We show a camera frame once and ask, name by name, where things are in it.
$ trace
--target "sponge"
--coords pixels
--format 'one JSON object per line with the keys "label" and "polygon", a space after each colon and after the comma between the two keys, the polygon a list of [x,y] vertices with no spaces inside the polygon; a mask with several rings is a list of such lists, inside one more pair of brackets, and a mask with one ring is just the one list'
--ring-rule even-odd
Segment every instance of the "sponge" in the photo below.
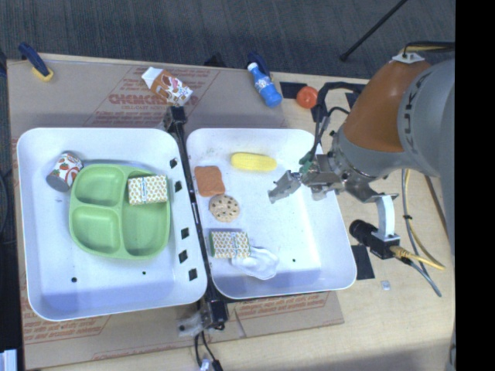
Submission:
{"label": "sponge", "polygon": [[271,171],[277,167],[277,162],[267,155],[250,152],[236,152],[230,157],[233,167],[245,170]]}

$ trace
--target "soda can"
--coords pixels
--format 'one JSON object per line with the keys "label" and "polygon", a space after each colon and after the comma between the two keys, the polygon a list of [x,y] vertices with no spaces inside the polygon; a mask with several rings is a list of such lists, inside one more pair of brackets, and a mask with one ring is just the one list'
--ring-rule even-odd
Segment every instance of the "soda can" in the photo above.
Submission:
{"label": "soda can", "polygon": [[65,151],[57,159],[52,171],[46,177],[46,182],[57,191],[67,192],[83,167],[84,164],[77,155]]}

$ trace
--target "blue bottle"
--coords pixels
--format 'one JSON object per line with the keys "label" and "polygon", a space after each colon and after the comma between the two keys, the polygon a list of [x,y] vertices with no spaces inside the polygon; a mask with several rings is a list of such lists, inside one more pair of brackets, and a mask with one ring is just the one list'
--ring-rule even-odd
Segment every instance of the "blue bottle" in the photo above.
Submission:
{"label": "blue bottle", "polygon": [[265,104],[268,107],[278,106],[282,102],[282,96],[278,93],[270,77],[260,71],[256,62],[251,63],[247,69],[253,75],[254,87],[263,99],[265,99]]}

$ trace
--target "cardboard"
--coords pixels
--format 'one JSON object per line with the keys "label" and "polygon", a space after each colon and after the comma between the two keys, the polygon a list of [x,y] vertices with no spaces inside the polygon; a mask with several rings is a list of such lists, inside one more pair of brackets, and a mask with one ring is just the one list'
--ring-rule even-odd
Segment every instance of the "cardboard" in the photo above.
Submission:
{"label": "cardboard", "polygon": [[[41,56],[54,72],[50,82],[42,82],[33,76],[28,61],[9,62],[26,368],[39,369],[191,346],[193,337],[181,336],[177,323],[195,312],[194,304],[70,322],[48,322],[32,311],[26,293],[15,153],[17,140],[25,131],[37,127],[161,127],[166,102],[151,92],[141,78],[150,66],[167,69],[193,89],[193,95],[185,105],[186,135],[197,128],[286,128],[282,109],[265,106],[246,70]],[[233,302],[228,309],[230,319],[226,328],[211,335],[212,342],[343,323],[335,292]]]}

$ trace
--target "divided green plate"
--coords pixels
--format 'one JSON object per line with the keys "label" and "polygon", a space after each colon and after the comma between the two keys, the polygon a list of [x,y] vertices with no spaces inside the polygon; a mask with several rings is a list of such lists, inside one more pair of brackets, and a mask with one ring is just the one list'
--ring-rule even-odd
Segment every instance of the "divided green plate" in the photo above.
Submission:
{"label": "divided green plate", "polygon": [[70,196],[70,235],[92,254],[148,259],[169,242],[170,202],[131,206],[127,181],[154,175],[125,165],[95,164],[79,172]]}

